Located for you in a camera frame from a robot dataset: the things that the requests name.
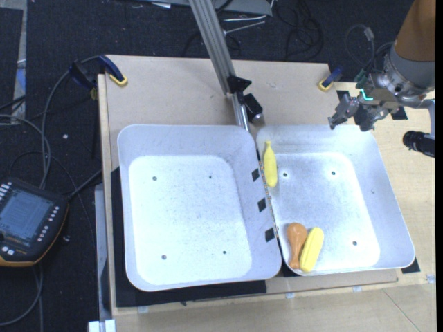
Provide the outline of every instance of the yellow corn toy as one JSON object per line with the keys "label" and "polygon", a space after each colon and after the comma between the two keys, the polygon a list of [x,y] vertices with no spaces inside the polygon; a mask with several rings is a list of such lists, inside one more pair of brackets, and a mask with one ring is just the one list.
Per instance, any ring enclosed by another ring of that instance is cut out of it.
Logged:
{"label": "yellow corn toy", "polygon": [[263,155],[264,177],[269,187],[275,187],[277,185],[277,160],[271,147],[271,141],[268,140],[265,144],[266,149]]}
{"label": "yellow corn toy", "polygon": [[316,265],[324,238],[325,235],[320,228],[312,228],[309,231],[300,256],[300,268],[303,272],[310,272]]}

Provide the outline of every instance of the black floor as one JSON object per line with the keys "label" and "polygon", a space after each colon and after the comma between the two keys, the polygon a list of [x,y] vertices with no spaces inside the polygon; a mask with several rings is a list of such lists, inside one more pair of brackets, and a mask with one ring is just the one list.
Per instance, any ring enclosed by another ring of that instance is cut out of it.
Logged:
{"label": "black floor", "polygon": [[[230,34],[233,59],[328,63],[341,66],[352,81],[361,65],[346,50],[345,36],[356,24],[369,26],[375,47],[395,39],[413,0],[277,0],[274,16],[260,26]],[[238,14],[220,12],[220,19]],[[230,30],[244,22],[222,22]],[[1,24],[1,45],[17,41],[19,29]],[[77,59],[99,54],[208,57],[190,8],[165,9],[124,0],[28,0],[26,117],[38,127],[46,100],[59,78]],[[349,35],[348,48],[364,63],[370,45],[361,30]],[[14,63],[1,64],[4,95],[12,99]],[[85,64],[99,72],[95,62]],[[47,117],[46,135],[53,164],[46,188],[68,194],[101,166],[97,102],[85,88],[64,80]],[[26,125],[0,128],[0,176],[11,173],[31,184],[42,178],[39,134]],[[42,315],[45,331],[86,331],[98,319],[93,184],[71,202],[66,240],[43,259]],[[14,319],[32,304],[36,283],[30,268],[0,270],[0,323]],[[39,305],[21,321],[0,331],[38,331]]]}

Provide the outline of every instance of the green light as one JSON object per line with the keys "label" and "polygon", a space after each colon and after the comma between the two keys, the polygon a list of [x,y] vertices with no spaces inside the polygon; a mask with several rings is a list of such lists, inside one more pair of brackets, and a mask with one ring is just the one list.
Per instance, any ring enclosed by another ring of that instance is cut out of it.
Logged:
{"label": "green light", "polygon": [[366,96],[366,92],[364,89],[360,89],[361,95],[365,101],[372,101],[374,98]]}

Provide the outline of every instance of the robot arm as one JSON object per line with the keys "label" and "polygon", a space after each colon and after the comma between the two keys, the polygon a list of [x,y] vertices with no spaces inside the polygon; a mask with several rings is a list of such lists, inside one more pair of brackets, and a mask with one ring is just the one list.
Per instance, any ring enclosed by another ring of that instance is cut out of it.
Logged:
{"label": "robot arm", "polygon": [[360,93],[342,97],[336,113],[328,118],[331,129],[354,117],[361,131],[368,131],[400,107],[425,108],[431,117],[431,134],[408,132],[404,144],[434,157],[435,102],[424,98],[435,88],[435,7],[435,0],[414,1],[385,56],[383,71],[358,75]]}

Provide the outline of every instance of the wooden table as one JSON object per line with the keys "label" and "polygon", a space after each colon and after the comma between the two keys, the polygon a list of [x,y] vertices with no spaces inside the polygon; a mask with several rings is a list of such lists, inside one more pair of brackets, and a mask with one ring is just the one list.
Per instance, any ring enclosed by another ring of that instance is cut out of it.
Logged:
{"label": "wooden table", "polygon": [[[118,167],[119,131],[130,124],[233,125],[235,117],[209,59],[109,57],[129,80],[120,87],[106,75],[98,78],[107,256],[113,262],[110,185],[111,171]],[[252,80],[247,91],[263,106],[265,125],[327,124],[338,104],[336,90],[358,93],[352,83],[320,91],[318,81],[330,74],[326,64],[233,64],[238,76]],[[373,135],[415,245],[420,272],[277,276],[266,281],[265,295],[155,305],[141,313],[147,309],[116,306],[114,265],[109,264],[111,314],[118,331],[277,331],[300,323],[311,331],[416,331],[414,324],[420,331],[436,329],[435,284],[429,284],[436,271],[435,159],[408,151],[402,143],[408,130],[427,132],[431,123],[424,110],[406,113],[409,120],[378,121]],[[253,136],[258,129],[251,126]]]}

